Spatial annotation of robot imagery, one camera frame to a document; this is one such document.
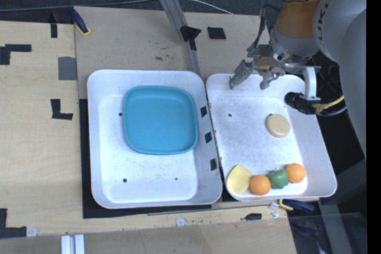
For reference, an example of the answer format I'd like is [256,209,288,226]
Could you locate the orange ball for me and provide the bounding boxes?
[249,174,272,196]
[285,162,307,184]

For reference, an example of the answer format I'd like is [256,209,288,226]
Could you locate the black cylinder on white bracket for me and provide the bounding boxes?
[284,65,323,115]

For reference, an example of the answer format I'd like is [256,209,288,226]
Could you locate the green pepper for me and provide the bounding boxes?
[266,168,289,190]

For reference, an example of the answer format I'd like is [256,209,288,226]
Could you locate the white plastic tray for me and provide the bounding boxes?
[86,69,223,210]
[205,73,338,203]

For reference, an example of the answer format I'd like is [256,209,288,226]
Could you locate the pale wood board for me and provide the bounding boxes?
[73,5,321,236]

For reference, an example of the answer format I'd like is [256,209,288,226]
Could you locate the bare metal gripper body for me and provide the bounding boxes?
[252,43,308,74]

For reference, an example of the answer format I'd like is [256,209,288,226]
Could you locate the blue plate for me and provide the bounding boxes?
[122,85,199,156]

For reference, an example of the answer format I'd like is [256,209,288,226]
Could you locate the yellow slice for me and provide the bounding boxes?
[226,164,254,196]

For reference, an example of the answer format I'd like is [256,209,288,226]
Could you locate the beige round biscuit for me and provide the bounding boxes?
[265,113,291,139]

